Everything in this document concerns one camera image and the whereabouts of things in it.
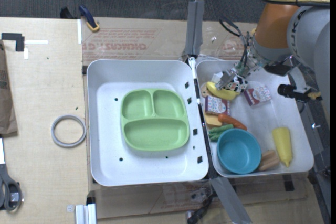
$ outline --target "orange carrot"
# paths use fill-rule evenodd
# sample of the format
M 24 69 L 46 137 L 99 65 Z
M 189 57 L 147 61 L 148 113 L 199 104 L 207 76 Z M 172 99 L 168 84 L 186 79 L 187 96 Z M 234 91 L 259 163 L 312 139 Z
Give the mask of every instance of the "orange carrot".
M 239 128 L 247 131 L 247 127 L 243 125 L 240 121 L 224 113 L 218 115 L 218 120 L 220 122 L 225 122 L 226 124 L 232 124 L 234 128 Z

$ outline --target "teal bowl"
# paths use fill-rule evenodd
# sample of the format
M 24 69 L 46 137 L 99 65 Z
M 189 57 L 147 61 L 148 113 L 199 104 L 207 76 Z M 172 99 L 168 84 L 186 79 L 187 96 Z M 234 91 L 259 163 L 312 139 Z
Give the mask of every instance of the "teal bowl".
M 256 138 L 243 129 L 224 131 L 217 142 L 220 164 L 235 174 L 249 174 L 258 168 L 261 148 Z

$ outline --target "toy banana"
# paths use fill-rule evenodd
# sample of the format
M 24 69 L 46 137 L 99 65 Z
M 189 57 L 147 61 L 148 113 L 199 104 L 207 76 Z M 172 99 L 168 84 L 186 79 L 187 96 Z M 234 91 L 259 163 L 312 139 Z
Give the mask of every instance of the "toy banana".
M 209 92 L 212 93 L 213 95 L 229 101 L 235 99 L 236 96 L 240 94 L 239 92 L 227 89 L 218 90 L 215 86 L 215 83 L 210 81 L 206 83 L 206 87 L 209 90 Z

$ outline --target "brown paper bag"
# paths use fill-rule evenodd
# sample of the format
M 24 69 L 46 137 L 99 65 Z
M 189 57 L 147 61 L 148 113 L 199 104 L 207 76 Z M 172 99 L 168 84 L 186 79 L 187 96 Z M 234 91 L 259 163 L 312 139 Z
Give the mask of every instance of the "brown paper bag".
M 9 134 L 17 131 L 10 90 L 5 46 L 2 40 L 0 40 L 0 134 Z

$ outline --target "white tray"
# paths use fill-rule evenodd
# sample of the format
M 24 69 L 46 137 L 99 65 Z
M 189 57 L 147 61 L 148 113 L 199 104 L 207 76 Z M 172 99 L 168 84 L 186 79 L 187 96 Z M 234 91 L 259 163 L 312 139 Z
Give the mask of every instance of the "white tray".
M 198 84 L 211 81 L 213 74 L 232 68 L 236 61 L 201 61 L 196 67 Z M 272 100 L 249 106 L 245 96 L 240 94 L 230 103 L 231 116 L 244 123 L 248 131 L 258 140 L 262 152 L 275 150 L 272 138 L 274 128 L 285 126 L 290 130 L 293 160 L 287 168 L 284 164 L 263 172 L 247 175 L 236 175 L 224 169 L 219 163 L 216 142 L 211 142 L 213 164 L 217 172 L 225 177 L 238 178 L 286 173 L 302 173 L 309 171 L 314 164 L 313 153 L 303 127 L 302 119 L 294 99 L 285 98 L 277 93 L 280 84 L 289 84 L 288 77 L 267 73 L 264 69 L 254 72 L 247 78 L 250 87 L 265 85 Z
M 209 162 L 187 64 L 174 60 L 97 60 L 88 67 L 87 82 L 91 173 L 100 185 L 195 181 L 206 176 Z M 127 145 L 121 133 L 121 100 L 140 88 L 173 90 L 182 97 L 190 125 L 190 138 L 184 146 L 144 152 Z

